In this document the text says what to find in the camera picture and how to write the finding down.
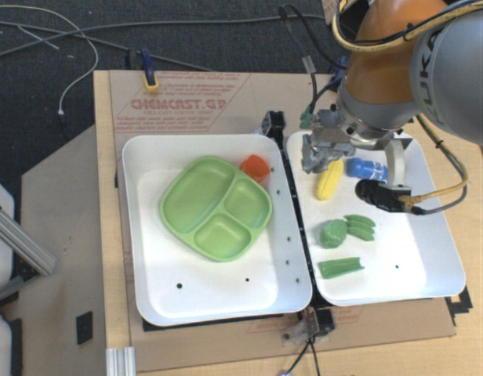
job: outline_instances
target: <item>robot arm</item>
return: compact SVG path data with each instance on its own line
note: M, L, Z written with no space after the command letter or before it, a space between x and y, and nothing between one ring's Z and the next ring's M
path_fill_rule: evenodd
M339 13L349 1L339 2ZM442 0L370 0L356 41L345 39L338 18L332 30L353 52L336 104L310 122L303 170L322 172L356 149L385 150L389 178L380 193L388 204L378 206L407 211L399 197L410 195L403 186L403 150L410 140L395 138L406 122L423 113L440 129L483 145L483 0L450 6Z

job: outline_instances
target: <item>green toy vegetable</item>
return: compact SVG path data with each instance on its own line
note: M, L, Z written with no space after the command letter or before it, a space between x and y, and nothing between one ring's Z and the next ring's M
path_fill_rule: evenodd
M327 222L320 231L320 245L323 248L337 248L346 239L347 224L342 219Z
M361 230L364 230L368 233L374 234L374 227L371 227L364 222L357 222L355 220L348 220L346 222L347 227L355 227Z
M321 276L324 279L332 279L333 277L342 276L344 274L356 272L364 269L360 264L360 258L354 256L352 258L334 259L318 263Z
M366 230L363 227L347 227L347 233L350 235L354 235L364 241L374 241L374 230Z
M374 221L371 220L370 218L366 217L366 216L362 216L362 215L345 215L344 218L346 220L348 220L348 221L363 222L367 226L376 227L376 224L374 223Z

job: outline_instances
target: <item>cardboard box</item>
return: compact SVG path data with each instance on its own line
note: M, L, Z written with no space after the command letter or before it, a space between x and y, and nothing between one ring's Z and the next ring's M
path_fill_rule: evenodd
M299 115L311 97L311 82L306 74L159 71L161 91L155 95L145 91L139 71L114 70L109 76L119 186L123 185L122 148L134 136L251 133L260 128L268 110L285 113L285 134L289 136L299 130ZM329 75L318 75L319 85L328 79ZM327 92L317 108L328 107L334 101L335 94ZM148 327L136 307L128 208L125 191L120 188L119 193L130 338L136 349L138 371L280 356L299 350L282 337L298 322L296 313L208 325ZM332 315L336 329L317 343L318 350L456 333L444 298L333 307Z

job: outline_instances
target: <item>white cable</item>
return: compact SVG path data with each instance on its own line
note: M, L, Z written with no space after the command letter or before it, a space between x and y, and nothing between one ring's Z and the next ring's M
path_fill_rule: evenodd
M85 36L85 34L83 34L81 29L78 27L78 25L73 23L71 20L69 20L68 18L66 18L62 14L56 13L55 11L52 11L51 9L44 9L42 7L33 7L33 6L29 6L29 5L0 5L0 9L30 9L30 10L36 10L36 11L43 11L43 12L48 13L48 14L53 14L54 16L58 16L60 19L64 20L68 24L70 24L74 29L79 31L79 33L81 35ZM64 98L67 95L67 93L78 82L80 82L82 79L88 77L96 69L97 65L99 64L99 53L97 52L96 47L93 45L93 43L90 40L86 39L86 41L88 42L88 44L92 48L93 52L95 53L95 63L81 77L76 78L72 83L70 83L69 86L66 87L65 90L62 92L62 95L60 96L60 100L59 100L59 110L57 112L58 115L61 116L61 117L63 117L65 115L64 109L63 109L63 103L64 103Z
M55 50L58 50L60 49L59 46L57 45L54 45L53 43L50 43L48 41L46 41L45 39L43 38L40 38L39 36L37 36L36 34L33 34L32 32L29 32L27 29L23 29L21 25L17 25L17 28L19 28L22 32L24 32L25 34L28 34L29 36L32 36L34 39L36 40L39 40L39 41L42 41L44 43L46 43L48 46L51 46L53 47Z

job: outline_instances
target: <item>yellow corn toy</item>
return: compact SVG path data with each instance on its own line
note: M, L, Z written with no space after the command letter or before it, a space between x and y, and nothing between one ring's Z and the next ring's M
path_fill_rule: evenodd
M344 171L344 163L342 160L331 161L328 167L327 170L320 174L320 179L318 180L317 198L320 201L330 199L336 190Z

